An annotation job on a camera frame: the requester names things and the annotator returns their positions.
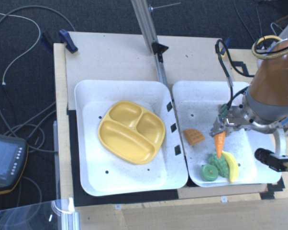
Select orange carrot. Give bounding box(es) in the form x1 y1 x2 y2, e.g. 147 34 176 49
213 130 227 160

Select yellow banana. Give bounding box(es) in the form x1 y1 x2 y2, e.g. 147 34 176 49
221 150 240 184

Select green grapes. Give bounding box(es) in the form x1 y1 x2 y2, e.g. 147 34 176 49
208 152 230 178

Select pale wood board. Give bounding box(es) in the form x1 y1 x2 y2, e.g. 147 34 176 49
65 31 269 199

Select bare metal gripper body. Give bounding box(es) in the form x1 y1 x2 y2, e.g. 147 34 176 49
217 103 277 134

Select black cylinder on white bracket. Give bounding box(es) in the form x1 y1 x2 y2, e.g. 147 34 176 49
254 127 288 173

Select white plastic tray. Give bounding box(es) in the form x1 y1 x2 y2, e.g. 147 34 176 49
172 80 282 188
74 80 189 197

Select brown waffle biscuit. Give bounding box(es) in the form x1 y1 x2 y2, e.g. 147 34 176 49
183 128 205 147

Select yellow divided plate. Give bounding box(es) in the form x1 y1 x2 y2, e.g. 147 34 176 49
97 100 166 165

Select green doughnut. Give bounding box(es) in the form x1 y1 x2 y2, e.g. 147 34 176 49
200 163 219 182

